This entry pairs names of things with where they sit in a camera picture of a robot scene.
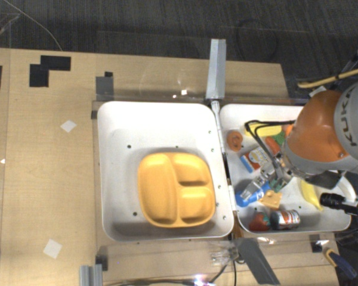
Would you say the red and silver can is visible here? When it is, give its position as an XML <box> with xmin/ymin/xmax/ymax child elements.
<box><xmin>270</xmin><ymin>209</ymin><xmax>301</xmax><ymax>231</ymax></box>

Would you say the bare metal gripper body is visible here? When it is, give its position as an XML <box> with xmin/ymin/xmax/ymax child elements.
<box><xmin>264</xmin><ymin>156</ymin><xmax>294</xmax><ymax>190</ymax></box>

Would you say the white plastic tray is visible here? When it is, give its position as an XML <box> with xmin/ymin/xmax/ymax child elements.
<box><xmin>96</xmin><ymin>100</ymin><xmax>235</xmax><ymax>243</ymax></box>
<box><xmin>218</xmin><ymin>103</ymin><xmax>353</xmax><ymax>235</ymax></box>

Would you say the yellow cheese slice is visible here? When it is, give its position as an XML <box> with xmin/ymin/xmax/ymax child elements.
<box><xmin>258</xmin><ymin>189</ymin><xmax>283</xmax><ymax>211</ymax></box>

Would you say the orange carrot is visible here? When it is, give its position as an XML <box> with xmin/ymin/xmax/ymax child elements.
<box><xmin>264</xmin><ymin>136</ymin><xmax>282</xmax><ymax>157</ymax></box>

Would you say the orange doughnut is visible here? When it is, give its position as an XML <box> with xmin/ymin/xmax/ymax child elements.
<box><xmin>226</xmin><ymin>130</ymin><xmax>244</xmax><ymax>153</ymax></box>

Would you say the yellow divided plate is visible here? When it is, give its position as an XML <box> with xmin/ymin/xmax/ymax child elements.
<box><xmin>137</xmin><ymin>151</ymin><xmax>217</xmax><ymax>229</ymax></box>

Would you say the white red and blue carton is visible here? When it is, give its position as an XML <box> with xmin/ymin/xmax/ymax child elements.
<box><xmin>239</xmin><ymin>147</ymin><xmax>272</xmax><ymax>174</ymax></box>

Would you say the black cylinder on white bracket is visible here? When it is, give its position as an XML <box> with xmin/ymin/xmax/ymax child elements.
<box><xmin>319</xmin><ymin>175</ymin><xmax>358</xmax><ymax>216</ymax></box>

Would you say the blue bottle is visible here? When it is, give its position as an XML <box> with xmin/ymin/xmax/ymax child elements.
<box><xmin>234</xmin><ymin>179</ymin><xmax>272</xmax><ymax>208</ymax></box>

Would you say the yellow corn cob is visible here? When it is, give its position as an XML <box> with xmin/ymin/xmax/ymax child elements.
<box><xmin>243</xmin><ymin>123</ymin><xmax>283</xmax><ymax>139</ymax></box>

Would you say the yellow banana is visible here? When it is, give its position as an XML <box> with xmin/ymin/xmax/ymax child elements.
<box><xmin>300</xmin><ymin>179</ymin><xmax>325</xmax><ymax>213</ymax></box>

